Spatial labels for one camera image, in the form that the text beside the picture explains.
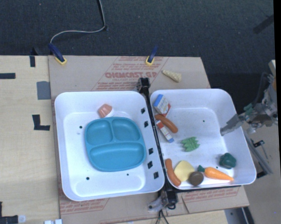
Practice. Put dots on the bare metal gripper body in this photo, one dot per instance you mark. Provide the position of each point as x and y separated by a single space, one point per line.
262 115

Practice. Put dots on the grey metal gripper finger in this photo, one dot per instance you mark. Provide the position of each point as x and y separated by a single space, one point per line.
231 126

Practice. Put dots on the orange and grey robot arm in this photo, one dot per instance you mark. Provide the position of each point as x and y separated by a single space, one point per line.
273 73

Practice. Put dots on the white plastic tray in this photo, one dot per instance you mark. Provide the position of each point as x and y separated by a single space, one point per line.
209 134
72 158

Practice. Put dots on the green bell pepper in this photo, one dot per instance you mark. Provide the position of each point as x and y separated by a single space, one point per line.
227 160

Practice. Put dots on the green pea pods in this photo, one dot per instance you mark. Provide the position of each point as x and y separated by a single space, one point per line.
190 144

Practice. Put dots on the orange carrot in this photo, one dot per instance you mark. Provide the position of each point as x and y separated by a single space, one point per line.
215 173

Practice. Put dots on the orange sausage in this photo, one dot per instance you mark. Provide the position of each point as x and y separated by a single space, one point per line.
172 172
169 124

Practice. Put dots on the brown round biscuit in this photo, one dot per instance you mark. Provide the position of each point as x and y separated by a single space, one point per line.
196 178

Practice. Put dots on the pale yellow rounded shape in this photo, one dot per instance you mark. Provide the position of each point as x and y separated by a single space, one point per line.
183 170

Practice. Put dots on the white red blue packet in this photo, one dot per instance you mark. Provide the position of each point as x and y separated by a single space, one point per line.
166 134

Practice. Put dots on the blue orange white carton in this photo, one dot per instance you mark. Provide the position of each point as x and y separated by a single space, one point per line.
161 104

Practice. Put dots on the thin black and white rod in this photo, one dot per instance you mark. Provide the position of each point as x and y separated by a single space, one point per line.
155 136

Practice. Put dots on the pale yellow wedge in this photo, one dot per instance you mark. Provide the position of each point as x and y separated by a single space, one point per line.
172 75

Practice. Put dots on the blue divided plate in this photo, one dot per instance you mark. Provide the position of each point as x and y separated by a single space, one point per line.
115 152

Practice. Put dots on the orange and white cupcake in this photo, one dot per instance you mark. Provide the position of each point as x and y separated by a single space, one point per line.
104 110

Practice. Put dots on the brown cardboard board red print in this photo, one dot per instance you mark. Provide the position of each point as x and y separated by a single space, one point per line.
83 74

